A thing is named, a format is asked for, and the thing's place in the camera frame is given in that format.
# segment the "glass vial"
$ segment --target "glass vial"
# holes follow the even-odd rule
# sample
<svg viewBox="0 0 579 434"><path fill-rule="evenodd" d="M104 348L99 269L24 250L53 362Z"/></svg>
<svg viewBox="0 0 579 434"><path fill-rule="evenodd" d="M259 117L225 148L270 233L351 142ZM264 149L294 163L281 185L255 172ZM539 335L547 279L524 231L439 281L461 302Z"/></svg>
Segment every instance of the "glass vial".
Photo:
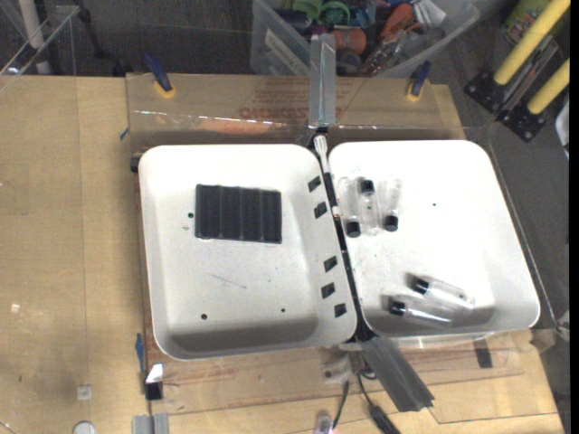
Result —
<svg viewBox="0 0 579 434"><path fill-rule="evenodd" d="M381 192L381 206L383 207L382 226L386 231L397 231L400 221L402 180L397 177L389 178L384 182Z"/></svg>
<svg viewBox="0 0 579 434"><path fill-rule="evenodd" d="M446 307L457 308L470 312L474 308L474 297L458 288L438 279L417 278L413 282L413 290L422 294L424 299L435 301Z"/></svg>
<svg viewBox="0 0 579 434"><path fill-rule="evenodd" d="M355 180L343 177L337 182L337 197L346 235L357 238L362 234L358 215L358 189Z"/></svg>
<svg viewBox="0 0 579 434"><path fill-rule="evenodd" d="M359 213L362 229L370 235L380 231L380 207L372 180L359 180L360 200Z"/></svg>
<svg viewBox="0 0 579 434"><path fill-rule="evenodd" d="M411 297L393 297L388 312L403 318L408 323L430 328L451 327L454 319L451 310Z"/></svg>

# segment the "black rubber pad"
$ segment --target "black rubber pad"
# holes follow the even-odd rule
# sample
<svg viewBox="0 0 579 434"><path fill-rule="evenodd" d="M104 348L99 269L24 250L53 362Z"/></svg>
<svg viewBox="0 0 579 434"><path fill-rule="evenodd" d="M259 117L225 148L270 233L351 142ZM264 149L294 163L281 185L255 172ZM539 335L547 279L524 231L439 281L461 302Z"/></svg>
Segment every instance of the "black rubber pad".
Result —
<svg viewBox="0 0 579 434"><path fill-rule="evenodd" d="M199 184L195 236L205 240L281 243L281 193Z"/></svg>

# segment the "blue clamp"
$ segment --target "blue clamp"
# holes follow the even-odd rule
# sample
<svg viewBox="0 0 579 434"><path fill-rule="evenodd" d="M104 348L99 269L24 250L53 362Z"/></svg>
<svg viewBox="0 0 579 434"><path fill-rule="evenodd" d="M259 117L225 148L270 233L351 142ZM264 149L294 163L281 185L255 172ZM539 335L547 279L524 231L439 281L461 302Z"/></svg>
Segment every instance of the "blue clamp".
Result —
<svg viewBox="0 0 579 434"><path fill-rule="evenodd" d="M138 358L138 368L144 373L145 372L145 343L143 342L143 336L141 333L137 333L137 341L135 342L135 350L137 351Z"/></svg>
<svg viewBox="0 0 579 434"><path fill-rule="evenodd" d="M166 75L165 68L156 58L145 52L143 54L143 63L155 76L155 88L164 98L172 98L175 96L176 89Z"/></svg>
<svg viewBox="0 0 579 434"><path fill-rule="evenodd" d="M406 92L406 98L408 98L410 101L418 101L421 98L422 85L424 85L430 69L430 61L425 61L422 66L418 68L415 76L413 76L414 82L410 83L408 91Z"/></svg>

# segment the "black vial cap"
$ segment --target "black vial cap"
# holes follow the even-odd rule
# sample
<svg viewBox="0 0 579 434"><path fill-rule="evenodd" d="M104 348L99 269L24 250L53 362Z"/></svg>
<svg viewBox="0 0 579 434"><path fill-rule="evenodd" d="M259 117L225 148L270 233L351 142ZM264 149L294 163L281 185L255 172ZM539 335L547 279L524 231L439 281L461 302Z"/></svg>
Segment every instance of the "black vial cap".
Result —
<svg viewBox="0 0 579 434"><path fill-rule="evenodd" d="M360 224L356 221L350 221L346 224L346 235L350 238L357 238L362 234Z"/></svg>
<svg viewBox="0 0 579 434"><path fill-rule="evenodd" d="M395 300L392 301L392 304L390 304L390 313L392 315L402 316L404 315L405 311L406 311L406 304L404 302L399 302Z"/></svg>
<svg viewBox="0 0 579 434"><path fill-rule="evenodd" d="M374 193L374 182L372 180L362 180L360 182L360 192L361 193Z"/></svg>
<svg viewBox="0 0 579 434"><path fill-rule="evenodd" d="M384 229L386 231L398 230L398 217L395 215L386 215L384 218Z"/></svg>
<svg viewBox="0 0 579 434"><path fill-rule="evenodd" d="M420 294L426 294L431 284L423 279L417 279L414 283L413 290Z"/></svg>

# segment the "small vial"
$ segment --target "small vial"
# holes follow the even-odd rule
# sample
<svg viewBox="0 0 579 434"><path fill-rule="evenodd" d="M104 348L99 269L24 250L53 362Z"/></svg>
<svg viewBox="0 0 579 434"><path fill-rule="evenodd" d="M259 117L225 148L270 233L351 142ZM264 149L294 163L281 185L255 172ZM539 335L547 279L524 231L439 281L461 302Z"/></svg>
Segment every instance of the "small vial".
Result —
<svg viewBox="0 0 579 434"><path fill-rule="evenodd" d="M382 39L374 51L370 53L364 64L360 67L360 75L374 77L390 67L388 66L388 62L396 55L397 47L398 39Z"/></svg>
<svg viewBox="0 0 579 434"><path fill-rule="evenodd" d="M382 219L383 227L386 231L397 231L401 211L402 180L391 178L384 184L384 197L381 198L384 208Z"/></svg>
<svg viewBox="0 0 579 434"><path fill-rule="evenodd" d="M435 301L446 307L457 308L470 312L474 308L474 297L464 289L458 288L438 279L417 278L413 283L413 290L422 294L424 299Z"/></svg>
<svg viewBox="0 0 579 434"><path fill-rule="evenodd" d="M435 304L410 297L393 298L388 312L400 316L408 323L430 328L448 328L452 326L454 318L454 314L448 308L437 307Z"/></svg>
<svg viewBox="0 0 579 434"><path fill-rule="evenodd" d="M337 197L346 235L357 238L362 233L358 215L358 189L355 180L340 178L337 182Z"/></svg>
<svg viewBox="0 0 579 434"><path fill-rule="evenodd" d="M366 233L376 235L380 231L380 208L372 180L360 180L359 204L362 228Z"/></svg>

